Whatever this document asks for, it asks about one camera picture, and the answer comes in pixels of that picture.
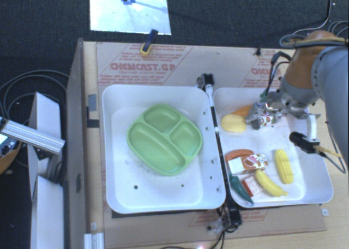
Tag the white plastic tray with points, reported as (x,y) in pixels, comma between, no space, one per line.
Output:
(305,177)
(152,193)

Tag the red sausage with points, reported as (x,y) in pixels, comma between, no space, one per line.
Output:
(237,153)

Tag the orange carrot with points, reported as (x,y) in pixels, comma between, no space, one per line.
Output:
(242,110)

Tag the white carton with fruit print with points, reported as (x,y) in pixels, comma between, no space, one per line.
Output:
(246,163)

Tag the yellow corn cob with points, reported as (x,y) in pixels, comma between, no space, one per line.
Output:
(284,166)

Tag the yellow banana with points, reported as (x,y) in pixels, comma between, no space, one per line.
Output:
(268,185)

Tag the thin black and white rod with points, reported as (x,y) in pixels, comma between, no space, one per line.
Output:
(216,130)

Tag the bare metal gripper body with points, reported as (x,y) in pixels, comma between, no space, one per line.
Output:
(280,106)

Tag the black cylinder on white bracket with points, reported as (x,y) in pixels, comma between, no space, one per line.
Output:
(302,141)

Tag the red and white carton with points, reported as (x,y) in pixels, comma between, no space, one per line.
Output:
(252,186)

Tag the green divided plate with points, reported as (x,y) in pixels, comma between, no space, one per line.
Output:
(163,141)

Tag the green chili pepper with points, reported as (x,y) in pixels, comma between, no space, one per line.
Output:
(240,189)

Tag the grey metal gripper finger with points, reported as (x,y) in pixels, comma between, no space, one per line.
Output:
(256,125)
(253,112)

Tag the brown cardboard board, red print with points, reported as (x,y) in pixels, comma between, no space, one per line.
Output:
(163,65)

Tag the yellow potato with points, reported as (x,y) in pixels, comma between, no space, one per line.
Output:
(233,123)

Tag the small can with strawberry print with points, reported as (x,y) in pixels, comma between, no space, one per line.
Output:
(267,121)

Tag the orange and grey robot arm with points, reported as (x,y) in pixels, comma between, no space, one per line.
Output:
(331,78)

